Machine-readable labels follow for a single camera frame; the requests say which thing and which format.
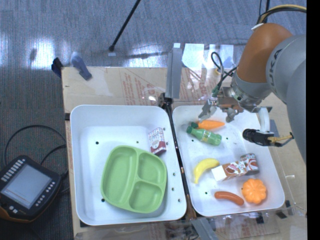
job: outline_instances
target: green bottle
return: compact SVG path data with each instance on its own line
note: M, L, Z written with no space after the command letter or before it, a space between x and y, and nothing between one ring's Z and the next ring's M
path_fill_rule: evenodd
M192 126L188 126L186 132L188 134L196 136L198 140L210 143L214 146L219 146L219 144L221 143L222 136L220 134L215 134L212 131L206 129L195 129Z

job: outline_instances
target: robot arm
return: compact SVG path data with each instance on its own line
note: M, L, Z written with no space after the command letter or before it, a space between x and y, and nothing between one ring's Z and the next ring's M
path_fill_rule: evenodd
M262 108L258 105L271 92L287 105L293 136L307 163L306 35L292 35L281 25L264 23L256 26L232 76L230 87L222 87L218 93L213 93L212 100L207 100L203 106L199 120L210 117L218 107L227 113L227 122L233 121L244 110L259 113ZM243 137L263 146L276 143L269 132L246 129Z

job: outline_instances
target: soda can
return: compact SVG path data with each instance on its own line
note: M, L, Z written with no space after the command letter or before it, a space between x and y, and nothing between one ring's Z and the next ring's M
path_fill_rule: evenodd
M245 175L254 175L259 172L256 155L253 153L244 154L240 157L240 161L244 162L247 173Z

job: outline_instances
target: gray carpet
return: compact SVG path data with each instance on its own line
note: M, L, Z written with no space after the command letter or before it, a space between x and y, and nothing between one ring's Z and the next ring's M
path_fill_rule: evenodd
M61 79L51 70L59 58L70 66L73 52L87 66L166 67L173 43L233 45L237 64L267 0L141 0L109 56L136 0L0 0L0 154L7 160L28 155L40 161L65 136ZM270 0L269 8L307 0ZM268 17L294 35L307 31L307 15L284 11ZM63 173L65 148L45 166ZM63 188L68 187L68 178ZM57 197L32 224L0 219L1 240L73 239L70 194Z

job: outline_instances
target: toy bottle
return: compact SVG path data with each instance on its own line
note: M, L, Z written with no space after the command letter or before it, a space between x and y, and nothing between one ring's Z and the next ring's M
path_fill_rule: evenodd
M214 128L218 128L221 126L224 126L225 123L224 122L220 122L220 121L215 121L215 120L203 120L202 122L192 122L191 126L193 128L200 128L200 129L205 129L205 130L211 130Z
M218 146L222 140L222 136L220 134L215 134L206 129L195 129L192 126L188 126L186 132L194 135L198 140L210 143L214 146Z

